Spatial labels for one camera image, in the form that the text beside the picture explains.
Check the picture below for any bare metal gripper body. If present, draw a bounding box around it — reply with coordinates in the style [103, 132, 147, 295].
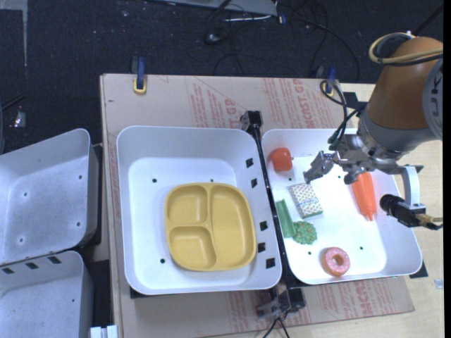
[333, 134, 407, 175]

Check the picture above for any orange squeeze bottle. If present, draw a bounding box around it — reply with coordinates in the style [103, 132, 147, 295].
[351, 171, 377, 223]

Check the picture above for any small patterned carton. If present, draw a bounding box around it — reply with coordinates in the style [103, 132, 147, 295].
[288, 182, 324, 220]

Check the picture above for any orange bell pepper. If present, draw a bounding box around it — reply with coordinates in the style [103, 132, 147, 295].
[269, 147, 295, 173]

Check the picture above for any green celery stick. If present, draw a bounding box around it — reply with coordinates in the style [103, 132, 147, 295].
[275, 199, 297, 239]

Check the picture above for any white plastic tray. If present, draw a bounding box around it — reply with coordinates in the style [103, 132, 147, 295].
[116, 125, 283, 296]
[261, 127, 424, 286]

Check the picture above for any pink doughnut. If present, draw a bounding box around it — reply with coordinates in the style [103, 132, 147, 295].
[320, 246, 352, 278]

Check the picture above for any yellow divided plate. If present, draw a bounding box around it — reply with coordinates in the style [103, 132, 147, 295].
[163, 182, 257, 272]

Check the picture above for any brown cardboard board red print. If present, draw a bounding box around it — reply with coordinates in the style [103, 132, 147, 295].
[99, 73, 416, 338]

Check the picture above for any black cylinder on white bracket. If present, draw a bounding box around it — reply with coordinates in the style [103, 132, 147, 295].
[379, 165, 427, 229]

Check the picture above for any black block with thin wires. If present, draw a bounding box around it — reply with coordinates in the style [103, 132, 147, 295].
[240, 110, 264, 133]
[256, 286, 307, 320]

